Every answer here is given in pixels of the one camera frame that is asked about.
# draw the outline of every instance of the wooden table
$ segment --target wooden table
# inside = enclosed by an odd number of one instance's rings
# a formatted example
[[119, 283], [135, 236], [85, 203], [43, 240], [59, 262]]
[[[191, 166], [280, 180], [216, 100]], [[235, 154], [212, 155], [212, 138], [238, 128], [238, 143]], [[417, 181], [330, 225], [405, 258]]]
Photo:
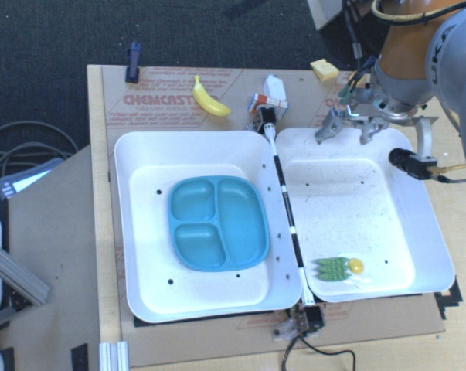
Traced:
[[[107, 181], [108, 157], [104, 110], [102, 66], [88, 66], [90, 105], [90, 146], [94, 187], [95, 236], [97, 246], [97, 282], [99, 298], [100, 341], [122, 340], [120, 308], [117, 292], [114, 233], [112, 225], [111, 191]], [[464, 163], [461, 141], [444, 116], [438, 102], [432, 100], [427, 116], [437, 116], [434, 124], [434, 155], [439, 166]], [[416, 147], [413, 128], [400, 128]], [[445, 332], [439, 335], [412, 336], [335, 345], [325, 350], [352, 349], [356, 353], [358, 369], [435, 369], [466, 370], [466, 183], [440, 184], [426, 182], [430, 201], [457, 273], [463, 301], [459, 307], [446, 310]], [[216, 369], [280, 369], [282, 352], [206, 359], [193, 362], [146, 366], [150, 370], [216, 370]], [[350, 356], [321, 356], [310, 349], [294, 350], [288, 369], [351, 369]]]

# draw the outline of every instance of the yellow ball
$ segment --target yellow ball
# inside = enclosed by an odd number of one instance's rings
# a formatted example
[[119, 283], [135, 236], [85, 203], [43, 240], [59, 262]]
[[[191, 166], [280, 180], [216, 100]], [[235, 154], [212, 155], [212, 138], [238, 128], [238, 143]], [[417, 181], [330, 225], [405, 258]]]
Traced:
[[353, 274], [361, 274], [363, 272], [363, 262], [358, 258], [352, 258], [348, 261], [348, 268]]

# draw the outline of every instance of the blue divided plate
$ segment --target blue divided plate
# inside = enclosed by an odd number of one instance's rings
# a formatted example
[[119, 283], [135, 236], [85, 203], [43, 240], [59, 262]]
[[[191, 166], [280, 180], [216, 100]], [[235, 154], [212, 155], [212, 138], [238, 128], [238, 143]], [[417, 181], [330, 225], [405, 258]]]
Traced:
[[245, 269], [267, 256], [264, 205], [247, 180], [224, 175], [182, 180], [169, 194], [168, 218], [175, 252], [194, 270]]

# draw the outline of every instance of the yellow banana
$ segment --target yellow banana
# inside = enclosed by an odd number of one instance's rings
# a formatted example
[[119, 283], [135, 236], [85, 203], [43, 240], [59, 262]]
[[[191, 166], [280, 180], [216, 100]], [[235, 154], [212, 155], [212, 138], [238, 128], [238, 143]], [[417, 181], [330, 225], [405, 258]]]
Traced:
[[225, 117], [231, 114], [231, 109], [225, 104], [213, 99], [206, 89], [200, 83], [200, 76], [195, 76], [195, 86], [193, 87], [193, 99], [207, 113], [216, 115], [217, 117]]

